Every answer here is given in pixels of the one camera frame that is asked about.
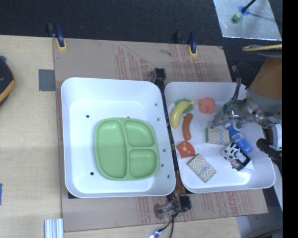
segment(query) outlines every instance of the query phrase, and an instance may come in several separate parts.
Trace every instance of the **brown cardboard sheet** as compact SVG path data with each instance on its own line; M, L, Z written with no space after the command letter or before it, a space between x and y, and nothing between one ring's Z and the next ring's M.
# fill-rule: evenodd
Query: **brown cardboard sheet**
M231 82L221 47L197 46L190 56L185 44L158 44L66 39L60 50L53 41L64 231L84 231L166 223L154 215L165 196L69 198L64 176L61 85L70 77L147 80L154 68L164 68L172 81ZM192 221L267 213L261 189L190 194L192 209L175 221Z

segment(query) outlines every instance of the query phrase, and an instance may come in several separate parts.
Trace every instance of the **brown sausage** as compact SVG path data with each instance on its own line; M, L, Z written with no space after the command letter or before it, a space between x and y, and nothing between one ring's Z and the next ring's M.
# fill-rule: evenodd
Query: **brown sausage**
M193 115L191 113L188 113L182 124L182 134L185 140L190 140L191 139L191 134L190 134L190 122L193 118Z

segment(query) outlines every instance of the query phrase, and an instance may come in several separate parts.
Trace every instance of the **brown cylinder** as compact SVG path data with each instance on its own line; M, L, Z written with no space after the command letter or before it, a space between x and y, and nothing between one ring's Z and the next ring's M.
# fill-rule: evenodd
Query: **brown cylinder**
M255 77L255 93L271 99L282 98L282 58L267 58Z

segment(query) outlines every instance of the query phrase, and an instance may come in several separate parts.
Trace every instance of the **toy banana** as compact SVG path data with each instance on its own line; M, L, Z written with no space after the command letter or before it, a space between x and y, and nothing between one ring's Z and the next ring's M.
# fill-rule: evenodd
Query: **toy banana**
M191 104L194 104L194 101L181 101L175 106L170 116L170 123L172 128L176 129L178 127L183 111Z

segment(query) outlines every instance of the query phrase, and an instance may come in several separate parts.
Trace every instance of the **green divided plate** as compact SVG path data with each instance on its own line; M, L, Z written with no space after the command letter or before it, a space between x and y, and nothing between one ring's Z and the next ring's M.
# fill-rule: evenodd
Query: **green divided plate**
M101 173L113 180L153 176L159 165L153 128L132 118L102 120L95 129L95 154Z

